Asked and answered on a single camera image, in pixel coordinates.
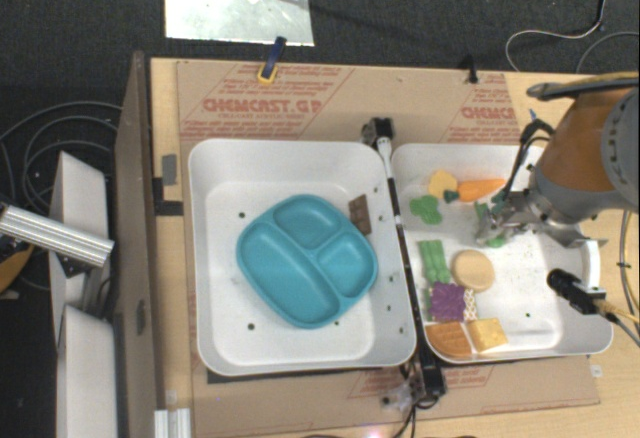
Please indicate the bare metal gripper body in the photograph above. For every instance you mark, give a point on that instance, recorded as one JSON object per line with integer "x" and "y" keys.
{"x": 531, "y": 212}

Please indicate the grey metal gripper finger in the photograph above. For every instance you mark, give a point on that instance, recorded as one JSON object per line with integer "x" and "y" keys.
{"x": 484, "y": 232}
{"x": 504, "y": 225}

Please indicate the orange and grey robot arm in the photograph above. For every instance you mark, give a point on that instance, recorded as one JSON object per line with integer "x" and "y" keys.
{"x": 575, "y": 151}

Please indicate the green toy vegetable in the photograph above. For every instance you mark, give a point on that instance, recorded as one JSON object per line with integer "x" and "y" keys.
{"x": 496, "y": 242}

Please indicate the tan round biscuit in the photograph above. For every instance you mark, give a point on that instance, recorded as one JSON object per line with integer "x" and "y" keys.
{"x": 472, "y": 270}

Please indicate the orange carrot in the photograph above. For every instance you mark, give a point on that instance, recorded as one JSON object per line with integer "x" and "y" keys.
{"x": 480, "y": 189}

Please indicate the green asparagus bundle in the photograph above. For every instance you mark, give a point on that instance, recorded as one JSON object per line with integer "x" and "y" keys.
{"x": 434, "y": 258}

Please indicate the green broccoli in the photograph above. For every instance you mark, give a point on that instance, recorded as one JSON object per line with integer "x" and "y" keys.
{"x": 426, "y": 209}

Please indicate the yellow toy pepper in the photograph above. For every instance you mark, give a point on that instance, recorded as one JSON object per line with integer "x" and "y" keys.
{"x": 441, "y": 182}

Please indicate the white plastic tray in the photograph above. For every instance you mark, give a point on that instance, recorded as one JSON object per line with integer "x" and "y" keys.
{"x": 300, "y": 166}
{"x": 530, "y": 286}

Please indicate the white lattice strip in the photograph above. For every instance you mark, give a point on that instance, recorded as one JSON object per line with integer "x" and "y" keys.
{"x": 470, "y": 306}

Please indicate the purple grapes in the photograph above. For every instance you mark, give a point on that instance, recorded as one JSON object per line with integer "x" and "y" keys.
{"x": 447, "y": 301}

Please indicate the thin black and white rod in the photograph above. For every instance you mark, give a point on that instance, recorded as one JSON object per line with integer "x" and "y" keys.
{"x": 398, "y": 206}

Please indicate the yellow cheese wedge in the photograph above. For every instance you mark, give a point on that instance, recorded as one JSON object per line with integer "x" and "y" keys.
{"x": 489, "y": 335}

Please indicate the orange bread slice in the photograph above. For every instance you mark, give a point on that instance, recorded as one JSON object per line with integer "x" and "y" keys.
{"x": 450, "y": 338}

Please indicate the brown chocolate bar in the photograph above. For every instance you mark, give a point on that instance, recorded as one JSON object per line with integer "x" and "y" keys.
{"x": 361, "y": 215}

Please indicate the blue divided plate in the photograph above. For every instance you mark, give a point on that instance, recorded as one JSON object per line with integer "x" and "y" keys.
{"x": 300, "y": 266}

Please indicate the brown cardboard board red print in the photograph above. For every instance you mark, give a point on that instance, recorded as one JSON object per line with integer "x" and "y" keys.
{"x": 280, "y": 106}

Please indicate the black cylinder on white bracket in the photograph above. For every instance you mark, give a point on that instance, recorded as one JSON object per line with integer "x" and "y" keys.
{"x": 570, "y": 287}

